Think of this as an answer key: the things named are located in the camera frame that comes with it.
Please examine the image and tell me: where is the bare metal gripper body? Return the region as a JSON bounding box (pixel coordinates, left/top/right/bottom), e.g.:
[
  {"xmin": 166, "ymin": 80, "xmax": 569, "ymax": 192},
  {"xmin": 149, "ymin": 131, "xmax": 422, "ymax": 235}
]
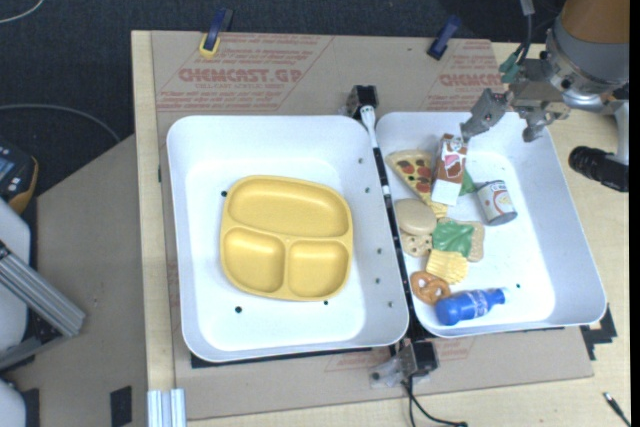
[{"xmin": 506, "ymin": 56, "xmax": 607, "ymax": 120}]

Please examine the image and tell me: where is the brown and white carton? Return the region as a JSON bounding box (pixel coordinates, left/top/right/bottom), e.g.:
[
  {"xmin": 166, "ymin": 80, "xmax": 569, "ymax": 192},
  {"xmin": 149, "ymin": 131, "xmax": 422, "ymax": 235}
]
[{"xmin": 429, "ymin": 133, "xmax": 474, "ymax": 208}]

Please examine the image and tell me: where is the small green toy leaf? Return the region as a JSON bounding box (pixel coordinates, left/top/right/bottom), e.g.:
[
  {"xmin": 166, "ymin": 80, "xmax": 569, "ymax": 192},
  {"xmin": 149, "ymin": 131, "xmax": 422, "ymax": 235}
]
[{"xmin": 459, "ymin": 168, "xmax": 479, "ymax": 198}]

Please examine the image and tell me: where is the small white and orange can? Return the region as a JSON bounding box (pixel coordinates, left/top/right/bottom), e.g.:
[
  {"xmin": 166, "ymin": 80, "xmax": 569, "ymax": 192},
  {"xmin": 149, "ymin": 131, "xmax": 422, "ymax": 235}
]
[{"xmin": 475, "ymin": 179, "xmax": 519, "ymax": 227}]

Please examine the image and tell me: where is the toy pizza slice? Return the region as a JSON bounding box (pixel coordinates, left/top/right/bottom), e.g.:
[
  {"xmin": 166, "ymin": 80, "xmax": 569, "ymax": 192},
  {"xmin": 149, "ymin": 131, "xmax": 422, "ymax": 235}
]
[{"xmin": 384, "ymin": 148, "xmax": 434, "ymax": 206}]

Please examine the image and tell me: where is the white plastic tray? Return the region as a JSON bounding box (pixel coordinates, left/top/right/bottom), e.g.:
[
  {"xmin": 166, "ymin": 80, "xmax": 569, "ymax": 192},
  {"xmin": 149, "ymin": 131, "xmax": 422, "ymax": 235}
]
[
  {"xmin": 374, "ymin": 110, "xmax": 609, "ymax": 340},
  {"xmin": 165, "ymin": 114, "xmax": 411, "ymax": 363}
]

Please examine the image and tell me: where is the thin black and white rod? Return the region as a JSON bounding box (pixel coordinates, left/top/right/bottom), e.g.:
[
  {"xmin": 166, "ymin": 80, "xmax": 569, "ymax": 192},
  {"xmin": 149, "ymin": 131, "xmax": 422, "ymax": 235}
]
[{"xmin": 360, "ymin": 105, "xmax": 417, "ymax": 322}]

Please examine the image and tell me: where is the round beige toy bun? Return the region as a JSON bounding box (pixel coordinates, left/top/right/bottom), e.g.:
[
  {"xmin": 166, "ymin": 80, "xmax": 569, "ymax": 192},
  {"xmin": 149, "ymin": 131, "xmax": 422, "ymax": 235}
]
[{"xmin": 394, "ymin": 197, "xmax": 438, "ymax": 237}]

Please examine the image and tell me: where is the green toy lettuce leaf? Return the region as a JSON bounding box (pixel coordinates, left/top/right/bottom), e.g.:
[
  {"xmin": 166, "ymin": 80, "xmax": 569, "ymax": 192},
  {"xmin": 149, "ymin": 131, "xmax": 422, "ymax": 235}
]
[{"xmin": 430, "ymin": 219, "xmax": 476, "ymax": 259}]

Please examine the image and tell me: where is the tan toy bread slice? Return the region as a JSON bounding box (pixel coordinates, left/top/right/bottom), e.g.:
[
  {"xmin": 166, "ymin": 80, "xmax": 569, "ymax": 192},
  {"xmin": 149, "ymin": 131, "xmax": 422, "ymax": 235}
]
[{"xmin": 448, "ymin": 216, "xmax": 487, "ymax": 264}]

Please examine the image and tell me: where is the tan toy cracker with holes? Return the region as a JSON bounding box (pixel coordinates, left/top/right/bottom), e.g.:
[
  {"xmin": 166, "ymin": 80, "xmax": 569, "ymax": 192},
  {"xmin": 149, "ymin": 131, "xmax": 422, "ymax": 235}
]
[{"xmin": 399, "ymin": 231, "xmax": 434, "ymax": 259}]

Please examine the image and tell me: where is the orange toy pretzel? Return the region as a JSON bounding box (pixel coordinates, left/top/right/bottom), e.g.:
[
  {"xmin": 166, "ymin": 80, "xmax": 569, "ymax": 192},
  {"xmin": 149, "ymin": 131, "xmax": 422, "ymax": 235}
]
[{"xmin": 409, "ymin": 270, "xmax": 452, "ymax": 305}]

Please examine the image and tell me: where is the brown cardboard board, red print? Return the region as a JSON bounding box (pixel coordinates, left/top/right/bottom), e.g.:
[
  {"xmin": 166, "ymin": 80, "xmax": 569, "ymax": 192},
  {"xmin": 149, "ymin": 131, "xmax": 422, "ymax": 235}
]
[{"xmin": 149, "ymin": 30, "xmax": 596, "ymax": 421}]

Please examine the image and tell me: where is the blue toy bottle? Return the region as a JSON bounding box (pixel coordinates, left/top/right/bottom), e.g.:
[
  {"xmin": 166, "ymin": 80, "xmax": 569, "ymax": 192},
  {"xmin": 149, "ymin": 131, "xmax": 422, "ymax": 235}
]
[{"xmin": 433, "ymin": 286, "xmax": 508, "ymax": 328}]

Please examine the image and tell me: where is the yellow divided plate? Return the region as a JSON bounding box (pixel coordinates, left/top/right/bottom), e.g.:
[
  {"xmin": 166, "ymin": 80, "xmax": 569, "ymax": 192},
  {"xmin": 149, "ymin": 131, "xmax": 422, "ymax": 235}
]
[{"xmin": 218, "ymin": 174, "xmax": 355, "ymax": 303}]

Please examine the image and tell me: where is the black cylinder on white bracket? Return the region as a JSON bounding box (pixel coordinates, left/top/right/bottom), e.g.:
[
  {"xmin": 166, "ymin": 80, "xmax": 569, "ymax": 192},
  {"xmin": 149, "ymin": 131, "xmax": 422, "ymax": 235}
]
[{"xmin": 567, "ymin": 87, "xmax": 631, "ymax": 193}]

